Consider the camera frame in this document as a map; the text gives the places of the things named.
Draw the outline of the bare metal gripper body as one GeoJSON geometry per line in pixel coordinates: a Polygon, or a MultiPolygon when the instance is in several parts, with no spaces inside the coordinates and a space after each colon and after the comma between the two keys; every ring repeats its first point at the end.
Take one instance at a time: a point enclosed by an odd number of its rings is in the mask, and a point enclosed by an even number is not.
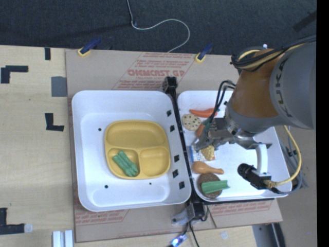
{"type": "Polygon", "coordinates": [[[247,132],[237,126],[230,118],[215,118],[206,131],[208,139],[222,139],[223,144],[238,144],[245,149],[254,149],[254,133],[247,132]]]}

